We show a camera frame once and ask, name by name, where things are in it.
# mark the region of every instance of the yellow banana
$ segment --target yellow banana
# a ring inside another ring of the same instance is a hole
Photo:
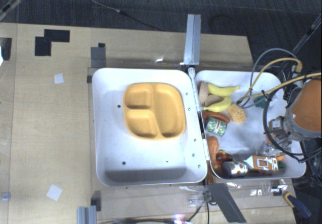
[[[228,109],[230,105],[231,105],[231,98],[227,96],[223,99],[223,101],[214,103],[209,107],[203,107],[203,110],[210,110],[212,112],[221,112]]]
[[[207,85],[208,85],[209,93],[217,96],[222,96],[222,97],[229,96],[234,91],[239,89],[239,86],[218,87],[216,85],[209,84],[209,83]]]

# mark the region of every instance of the white paper square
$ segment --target white paper square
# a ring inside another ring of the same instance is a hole
[[[62,189],[60,189],[58,186],[51,185],[47,192],[47,196],[55,201],[58,201],[61,193]]]
[[[62,84],[64,82],[64,76],[62,73],[55,74],[55,84]]]

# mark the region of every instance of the wooden surface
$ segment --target wooden surface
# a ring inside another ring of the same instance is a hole
[[[45,28],[70,30],[70,42],[53,42],[51,57],[35,57],[35,36],[43,36]],[[74,224],[77,207],[89,206],[92,186],[86,78],[90,67],[90,47],[98,46],[99,42],[106,44],[107,60],[132,58],[153,62],[163,56],[165,61],[178,61],[183,58],[185,34],[18,25],[10,224]],[[202,35],[201,57],[201,61],[207,62],[252,64],[245,37]],[[55,84],[54,75],[59,73],[63,74],[64,83]],[[46,196],[51,184],[62,189],[58,201]],[[109,209],[121,216],[124,210],[122,202],[127,198],[113,194],[112,189],[109,191],[115,202]],[[135,212],[135,205],[128,205],[128,208]],[[276,209],[290,220],[289,223],[294,222],[289,207]],[[246,210],[244,214],[247,220],[255,218],[254,214],[260,216],[259,219],[273,216],[265,208],[256,209],[256,212]],[[194,223],[204,223],[204,216],[201,213]],[[217,220],[221,219],[218,209],[211,213],[211,223],[218,223]],[[277,218],[274,223],[280,222],[281,219]]]

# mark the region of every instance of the green can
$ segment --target green can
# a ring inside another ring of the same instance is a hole
[[[227,123],[224,121],[220,121],[213,117],[208,117],[207,124],[206,124],[206,130],[217,134],[219,136],[223,136],[227,128]]]

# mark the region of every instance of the yellow plate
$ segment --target yellow plate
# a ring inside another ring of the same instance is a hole
[[[168,84],[130,85],[123,98],[127,130],[137,138],[176,138],[186,129],[186,116],[179,91]]]

